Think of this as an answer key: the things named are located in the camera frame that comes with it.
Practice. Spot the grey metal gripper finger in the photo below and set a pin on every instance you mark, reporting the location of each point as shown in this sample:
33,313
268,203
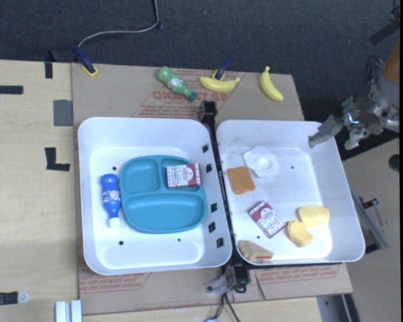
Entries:
326,129
355,139

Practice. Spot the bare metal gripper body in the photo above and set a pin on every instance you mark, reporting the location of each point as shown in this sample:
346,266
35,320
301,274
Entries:
372,115

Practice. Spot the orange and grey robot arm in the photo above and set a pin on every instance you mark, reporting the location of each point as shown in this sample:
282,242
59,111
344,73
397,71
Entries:
393,60

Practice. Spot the white plastic tray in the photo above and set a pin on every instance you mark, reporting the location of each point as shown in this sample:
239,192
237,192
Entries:
144,253
322,186

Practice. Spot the yellow banana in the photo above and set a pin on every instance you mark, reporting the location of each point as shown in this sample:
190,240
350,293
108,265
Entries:
218,85
269,86

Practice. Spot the white fried egg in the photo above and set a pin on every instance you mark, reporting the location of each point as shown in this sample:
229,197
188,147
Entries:
262,162

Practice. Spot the orange toast slice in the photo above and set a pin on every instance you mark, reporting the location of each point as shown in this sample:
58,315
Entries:
240,180

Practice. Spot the red and white carton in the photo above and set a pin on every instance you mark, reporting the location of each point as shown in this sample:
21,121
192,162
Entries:
183,175
266,218

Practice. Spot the thin black rod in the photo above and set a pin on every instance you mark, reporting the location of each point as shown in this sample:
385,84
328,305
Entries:
217,153

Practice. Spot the tan sandwich wedge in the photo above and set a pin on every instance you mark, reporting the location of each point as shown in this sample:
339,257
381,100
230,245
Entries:
253,251

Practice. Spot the green bottle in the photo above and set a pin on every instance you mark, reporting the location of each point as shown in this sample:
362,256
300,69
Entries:
173,80

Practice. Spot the blue divided plate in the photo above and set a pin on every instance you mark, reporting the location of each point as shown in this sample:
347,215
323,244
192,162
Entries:
161,210

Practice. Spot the brown cardboard board red print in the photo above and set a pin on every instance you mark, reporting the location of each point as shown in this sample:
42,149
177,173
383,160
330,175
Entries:
121,92

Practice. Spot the blue bottle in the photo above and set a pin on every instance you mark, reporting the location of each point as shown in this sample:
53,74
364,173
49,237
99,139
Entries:
110,196

